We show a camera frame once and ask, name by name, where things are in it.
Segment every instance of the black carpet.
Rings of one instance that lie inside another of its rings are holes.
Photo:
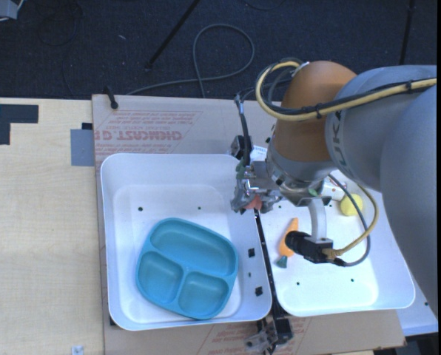
[[[0,97],[233,98],[282,58],[437,63],[437,0],[200,0],[154,59],[193,1],[26,0],[0,21]]]

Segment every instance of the wooden surface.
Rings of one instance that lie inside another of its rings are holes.
[[[0,145],[0,354],[69,355],[81,345],[84,355],[102,355],[95,167],[72,166],[70,151],[70,130],[92,122],[92,104],[8,98],[0,104],[39,105],[38,124],[12,124],[10,145]],[[392,311],[377,317],[380,335],[398,326]],[[319,331],[321,321],[315,320]],[[158,353],[150,342],[149,352],[137,353]]]

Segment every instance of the blue plate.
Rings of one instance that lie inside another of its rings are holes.
[[[218,315],[238,272],[238,253],[217,232],[179,218],[158,222],[141,249],[135,273],[150,302],[197,320]]]

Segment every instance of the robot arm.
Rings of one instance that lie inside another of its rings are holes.
[[[283,67],[294,75],[275,106],[263,97],[262,84]],[[435,66],[356,75],[330,61],[267,67],[255,92],[277,118],[275,133],[265,161],[240,162],[232,208],[267,213],[286,198],[311,209],[328,174],[339,169],[382,193],[400,251],[437,316],[436,75]]]

